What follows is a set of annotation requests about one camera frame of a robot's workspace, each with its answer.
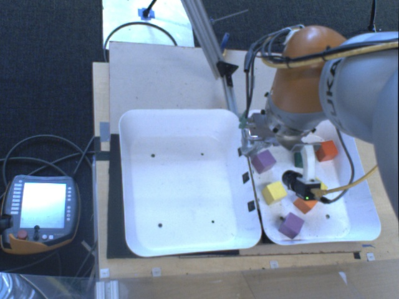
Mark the purple cube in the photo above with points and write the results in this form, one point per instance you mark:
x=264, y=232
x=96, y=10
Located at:
x=291, y=226
x=264, y=161

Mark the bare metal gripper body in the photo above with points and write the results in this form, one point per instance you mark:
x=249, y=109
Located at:
x=274, y=135

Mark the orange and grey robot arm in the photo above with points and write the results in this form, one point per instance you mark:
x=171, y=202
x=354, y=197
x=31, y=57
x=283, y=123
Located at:
x=352, y=89

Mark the orange cube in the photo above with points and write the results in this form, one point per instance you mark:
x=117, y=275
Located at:
x=305, y=205
x=327, y=151

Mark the black cylinder on white bracket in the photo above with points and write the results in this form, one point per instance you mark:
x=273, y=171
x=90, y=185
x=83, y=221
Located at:
x=307, y=187

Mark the green cube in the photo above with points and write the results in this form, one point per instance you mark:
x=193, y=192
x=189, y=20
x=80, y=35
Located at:
x=298, y=160

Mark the yellow cube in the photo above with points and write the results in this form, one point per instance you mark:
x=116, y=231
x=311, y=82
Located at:
x=274, y=192
x=323, y=186

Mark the white plastic tray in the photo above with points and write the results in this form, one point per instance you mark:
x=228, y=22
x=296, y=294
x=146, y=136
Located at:
x=336, y=226
x=187, y=185

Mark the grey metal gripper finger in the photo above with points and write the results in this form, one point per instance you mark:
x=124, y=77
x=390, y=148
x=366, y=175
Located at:
x=256, y=145
x=245, y=143

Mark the thin black rod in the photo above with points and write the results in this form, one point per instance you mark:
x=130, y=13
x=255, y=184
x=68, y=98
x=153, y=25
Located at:
x=255, y=195

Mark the pale flat board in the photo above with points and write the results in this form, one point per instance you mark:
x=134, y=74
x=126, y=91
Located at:
x=156, y=79

